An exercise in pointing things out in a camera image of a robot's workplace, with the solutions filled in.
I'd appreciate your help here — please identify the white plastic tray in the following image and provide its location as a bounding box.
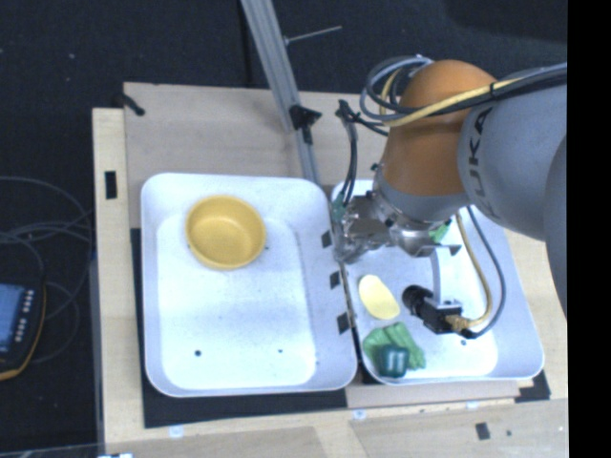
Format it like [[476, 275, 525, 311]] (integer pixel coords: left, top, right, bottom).
[[139, 172, 359, 399], [328, 178, 546, 386]]

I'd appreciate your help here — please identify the yellow bowl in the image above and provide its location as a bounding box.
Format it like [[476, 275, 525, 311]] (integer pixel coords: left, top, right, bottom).
[[184, 195, 267, 271]]

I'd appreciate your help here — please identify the light green leafy toy vegetable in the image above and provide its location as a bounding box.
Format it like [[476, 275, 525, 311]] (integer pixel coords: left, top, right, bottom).
[[362, 322, 427, 371]]

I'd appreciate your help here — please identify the thin black and white rod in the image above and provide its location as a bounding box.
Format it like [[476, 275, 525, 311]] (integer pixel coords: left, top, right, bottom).
[[336, 259, 359, 339]]

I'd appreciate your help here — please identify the yellow oval toy food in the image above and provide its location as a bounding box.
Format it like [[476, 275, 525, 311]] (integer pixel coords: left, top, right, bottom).
[[357, 273, 401, 322]]

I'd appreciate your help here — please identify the pale wood board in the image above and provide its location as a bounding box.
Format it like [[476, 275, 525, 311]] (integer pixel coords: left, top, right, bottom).
[[122, 82, 526, 409]]

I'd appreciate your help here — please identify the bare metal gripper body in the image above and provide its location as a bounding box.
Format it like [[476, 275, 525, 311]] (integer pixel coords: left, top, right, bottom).
[[332, 193, 453, 264]]

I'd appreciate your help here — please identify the dark green toy pepper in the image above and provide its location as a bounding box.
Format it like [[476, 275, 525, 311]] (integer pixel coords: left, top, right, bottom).
[[372, 344, 411, 379]]

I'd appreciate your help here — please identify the black cylinder on white bracket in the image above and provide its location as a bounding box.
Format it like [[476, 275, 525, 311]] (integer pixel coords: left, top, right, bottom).
[[401, 243, 465, 337]]

